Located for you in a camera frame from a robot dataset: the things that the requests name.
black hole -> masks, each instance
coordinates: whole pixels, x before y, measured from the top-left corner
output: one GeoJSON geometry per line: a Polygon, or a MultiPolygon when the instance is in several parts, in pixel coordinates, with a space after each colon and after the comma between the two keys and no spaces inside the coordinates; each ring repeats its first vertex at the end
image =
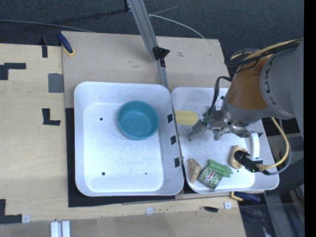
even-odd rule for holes
{"type": "Polygon", "coordinates": [[[176,167],[179,167],[179,166],[180,166],[180,159],[178,157],[178,158],[174,159],[174,167],[176,168],[176,167]]]}
{"type": "Polygon", "coordinates": [[[173,121],[173,117],[172,117],[172,114],[169,114],[168,115],[168,123],[170,123],[171,121],[173,121]]]}
{"type": "Polygon", "coordinates": [[[170,141],[171,141],[171,144],[173,145],[174,143],[176,143],[177,139],[176,139],[176,136],[173,135],[171,138],[170,138],[170,141]]]}

blue clamp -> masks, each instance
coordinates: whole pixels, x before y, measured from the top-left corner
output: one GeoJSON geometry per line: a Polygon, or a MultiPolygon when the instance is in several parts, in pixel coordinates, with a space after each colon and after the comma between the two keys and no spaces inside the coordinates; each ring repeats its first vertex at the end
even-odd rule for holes
{"type": "Polygon", "coordinates": [[[234,192],[234,195],[238,198],[252,201],[254,203],[259,203],[261,198],[258,195],[245,193],[245,192],[234,192]]]}
{"type": "Polygon", "coordinates": [[[57,34],[58,40],[61,42],[63,46],[63,50],[68,56],[72,57],[75,55],[76,51],[70,46],[68,40],[61,33],[57,34]]]}

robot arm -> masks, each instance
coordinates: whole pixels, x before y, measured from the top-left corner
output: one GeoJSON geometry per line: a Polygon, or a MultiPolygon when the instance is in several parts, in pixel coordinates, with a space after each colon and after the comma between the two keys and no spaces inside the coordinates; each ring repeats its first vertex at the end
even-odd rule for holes
{"type": "Polygon", "coordinates": [[[293,40],[254,52],[241,64],[219,110],[203,114],[189,135],[192,140],[207,129],[214,139],[225,133],[249,137],[247,127],[262,118],[296,118],[304,138],[304,40],[293,40]]]}

small bread piece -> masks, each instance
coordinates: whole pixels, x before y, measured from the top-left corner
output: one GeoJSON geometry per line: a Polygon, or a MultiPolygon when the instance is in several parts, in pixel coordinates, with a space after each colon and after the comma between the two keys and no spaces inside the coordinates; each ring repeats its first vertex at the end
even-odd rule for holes
{"type": "Polygon", "coordinates": [[[194,183],[201,172],[201,165],[193,158],[189,159],[190,183],[194,183]]]}

black wire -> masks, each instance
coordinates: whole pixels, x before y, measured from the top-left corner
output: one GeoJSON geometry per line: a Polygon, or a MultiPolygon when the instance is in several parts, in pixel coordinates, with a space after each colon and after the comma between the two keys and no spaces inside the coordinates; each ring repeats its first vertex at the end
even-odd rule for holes
{"type": "Polygon", "coordinates": [[[213,101],[212,101],[212,105],[211,107],[207,110],[207,113],[210,115],[213,108],[214,108],[214,105],[215,105],[215,102],[217,100],[217,97],[218,97],[218,94],[219,94],[219,80],[220,79],[225,79],[227,81],[230,81],[232,82],[233,80],[229,77],[219,77],[217,80],[216,80],[216,83],[215,83],[215,86],[214,86],[214,95],[213,95],[213,101]]]}
{"type": "Polygon", "coordinates": [[[262,173],[264,173],[264,174],[267,175],[267,176],[270,176],[270,175],[271,175],[271,173],[270,173],[269,171],[267,171],[267,170],[263,170],[262,173]]]}
{"type": "Polygon", "coordinates": [[[255,48],[242,48],[240,50],[237,50],[236,52],[232,53],[228,58],[226,58],[226,61],[230,61],[233,60],[233,57],[235,57],[234,59],[236,59],[237,57],[242,60],[244,57],[246,58],[247,55],[249,55],[249,53],[254,53],[260,51],[259,49],[255,49],[255,48]]]}
{"type": "Polygon", "coordinates": [[[284,44],[282,46],[279,46],[279,47],[275,47],[273,49],[270,49],[258,56],[255,56],[255,57],[252,57],[250,59],[245,59],[245,60],[239,60],[237,62],[233,62],[236,58],[232,59],[231,57],[234,57],[236,56],[237,54],[240,54],[240,55],[243,55],[244,53],[244,49],[242,51],[239,51],[239,53],[236,52],[234,54],[232,54],[228,59],[225,59],[224,63],[225,65],[229,68],[229,67],[239,67],[241,65],[245,65],[245,64],[248,64],[252,61],[256,61],[256,60],[259,60],[260,58],[262,57],[265,57],[267,55],[270,55],[270,54],[274,54],[274,53],[277,53],[277,52],[280,52],[280,51],[284,51],[284,50],[287,50],[287,49],[291,49],[291,48],[294,48],[294,47],[297,47],[300,43],[301,43],[302,39],[296,39],[296,40],[293,40],[287,44],[284,44]]]}
{"type": "Polygon", "coordinates": [[[248,68],[244,68],[244,69],[241,69],[241,70],[238,70],[238,71],[232,71],[230,69],[228,69],[229,72],[233,73],[233,74],[238,74],[244,70],[247,70],[247,69],[252,69],[254,66],[257,65],[257,63],[259,62],[259,59],[256,60],[256,62],[251,66],[251,67],[248,67],[248,68]]]}
{"type": "Polygon", "coordinates": [[[70,29],[70,30],[76,30],[76,31],[79,31],[79,32],[92,33],[91,31],[87,31],[87,30],[83,30],[83,29],[79,29],[79,28],[75,28],[75,27],[61,26],[61,25],[47,24],[47,23],[39,23],[39,22],[32,22],[32,21],[0,19],[0,22],[30,24],[30,25],[40,25],[40,26],[51,26],[51,27],[58,27],[58,28],[65,28],[65,29],[70,29]]]}

